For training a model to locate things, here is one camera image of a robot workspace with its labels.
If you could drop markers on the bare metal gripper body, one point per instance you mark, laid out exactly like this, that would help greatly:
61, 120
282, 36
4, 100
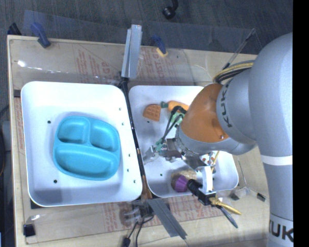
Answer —
171, 148

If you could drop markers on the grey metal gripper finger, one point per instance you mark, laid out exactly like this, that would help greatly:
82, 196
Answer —
150, 154

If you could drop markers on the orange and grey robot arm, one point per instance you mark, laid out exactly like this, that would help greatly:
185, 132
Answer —
267, 107

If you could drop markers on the white plastic tray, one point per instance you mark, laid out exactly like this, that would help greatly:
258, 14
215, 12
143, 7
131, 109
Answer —
154, 184
41, 143

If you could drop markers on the orange waffle biscuit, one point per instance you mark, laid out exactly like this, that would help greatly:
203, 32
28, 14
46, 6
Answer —
152, 113

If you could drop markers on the orange carrot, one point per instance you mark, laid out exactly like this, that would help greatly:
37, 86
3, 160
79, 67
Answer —
179, 105

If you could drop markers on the blue divided plate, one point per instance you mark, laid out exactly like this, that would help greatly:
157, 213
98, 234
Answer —
86, 158

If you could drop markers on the brown cardboard board red print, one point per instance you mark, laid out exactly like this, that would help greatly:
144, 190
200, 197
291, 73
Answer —
67, 58

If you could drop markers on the black cylinder on white bracket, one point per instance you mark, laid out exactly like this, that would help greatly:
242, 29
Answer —
206, 179

